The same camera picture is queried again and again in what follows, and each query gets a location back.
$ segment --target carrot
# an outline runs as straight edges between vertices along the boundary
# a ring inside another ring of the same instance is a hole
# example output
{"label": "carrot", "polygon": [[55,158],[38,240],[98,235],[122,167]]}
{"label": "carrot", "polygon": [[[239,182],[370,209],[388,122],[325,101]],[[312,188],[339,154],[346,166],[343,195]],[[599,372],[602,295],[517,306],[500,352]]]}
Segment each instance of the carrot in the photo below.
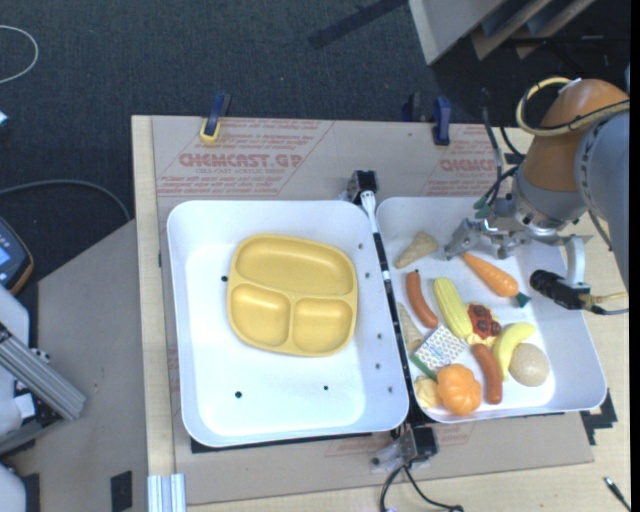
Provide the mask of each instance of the carrot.
{"label": "carrot", "polygon": [[420,274],[417,270],[407,273],[405,278],[405,286],[407,288],[407,297],[409,298],[409,304],[413,312],[418,315],[420,321],[427,327],[438,327],[440,321],[435,313],[431,310],[427,302],[422,295],[422,289],[420,287]]}
{"label": "carrot", "polygon": [[518,282],[504,270],[468,252],[462,253],[462,258],[501,297],[515,297],[520,307],[529,302],[529,297],[520,292]]}

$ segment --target yellow plate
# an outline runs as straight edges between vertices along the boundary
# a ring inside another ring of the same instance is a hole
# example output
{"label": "yellow plate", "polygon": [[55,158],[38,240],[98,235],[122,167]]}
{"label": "yellow plate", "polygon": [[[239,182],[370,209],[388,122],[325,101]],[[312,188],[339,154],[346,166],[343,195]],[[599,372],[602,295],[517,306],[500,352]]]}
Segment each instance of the yellow plate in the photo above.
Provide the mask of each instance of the yellow plate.
{"label": "yellow plate", "polygon": [[227,315],[255,347],[325,356],[353,336],[358,282],[353,263],[331,245],[284,235],[243,240],[231,262]]}

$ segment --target white cable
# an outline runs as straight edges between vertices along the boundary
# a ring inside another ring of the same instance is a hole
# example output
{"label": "white cable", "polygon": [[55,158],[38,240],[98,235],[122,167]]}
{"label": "white cable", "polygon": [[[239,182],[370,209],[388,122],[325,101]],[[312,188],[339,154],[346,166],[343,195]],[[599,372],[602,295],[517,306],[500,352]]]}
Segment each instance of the white cable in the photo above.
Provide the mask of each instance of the white cable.
{"label": "white cable", "polygon": [[20,78],[21,76],[26,75],[29,71],[31,71],[31,69],[33,69],[33,66],[36,65],[36,62],[38,62],[38,58],[40,57],[40,48],[38,47],[38,43],[33,38],[33,36],[28,32],[26,32],[25,30],[22,30],[21,28],[17,28],[17,27],[10,27],[9,25],[0,25],[0,30],[2,29],[13,30],[15,32],[18,32],[19,34],[26,36],[29,39],[29,41],[31,41],[31,44],[33,45],[33,49],[34,49],[33,60],[31,61],[31,64],[29,64],[26,68],[24,68],[22,71],[20,71],[19,73],[13,76],[0,79],[0,84],[6,84],[7,82],[11,82],[16,78]]}

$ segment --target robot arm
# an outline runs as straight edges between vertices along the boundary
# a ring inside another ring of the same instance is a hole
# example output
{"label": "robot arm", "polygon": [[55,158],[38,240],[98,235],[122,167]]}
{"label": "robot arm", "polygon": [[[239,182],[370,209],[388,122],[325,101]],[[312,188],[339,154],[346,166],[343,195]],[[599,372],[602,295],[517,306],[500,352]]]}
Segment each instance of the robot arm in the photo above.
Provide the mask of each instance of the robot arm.
{"label": "robot arm", "polygon": [[[526,102],[549,85],[563,86],[540,128],[525,119]],[[494,197],[476,218],[463,219],[445,255],[451,258],[489,237],[499,258],[521,244],[537,240],[563,245],[569,256],[567,279],[538,271],[531,284],[547,296],[555,282],[573,293],[572,301],[556,300],[570,309],[581,306],[584,268],[582,240],[559,233],[589,212],[612,248],[627,292],[629,290],[629,96],[601,80],[551,78],[530,88],[520,101],[516,118],[535,135],[523,162],[512,174],[511,190]],[[597,218],[607,221],[609,235]]]}

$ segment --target black floor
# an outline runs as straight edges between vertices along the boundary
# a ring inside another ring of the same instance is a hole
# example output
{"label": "black floor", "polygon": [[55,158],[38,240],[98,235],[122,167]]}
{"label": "black floor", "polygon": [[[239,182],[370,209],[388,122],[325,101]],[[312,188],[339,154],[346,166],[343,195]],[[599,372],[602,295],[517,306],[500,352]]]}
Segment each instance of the black floor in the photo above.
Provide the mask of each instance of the black floor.
{"label": "black floor", "polygon": [[205,116],[224,89],[232,116],[398,121],[419,92],[424,104],[446,96],[452,122],[479,123],[487,88],[493,123],[514,125],[535,81],[562,74],[624,87],[630,62],[630,0],[596,1],[526,59],[504,45],[480,62],[464,38],[431,67],[400,0],[34,0],[0,12],[0,25],[27,31],[40,48],[31,71],[2,83],[33,49],[0,29],[0,111],[10,118],[0,132],[0,217],[33,253],[32,282],[126,217],[87,186],[3,191],[82,180],[133,216],[132,115]]}

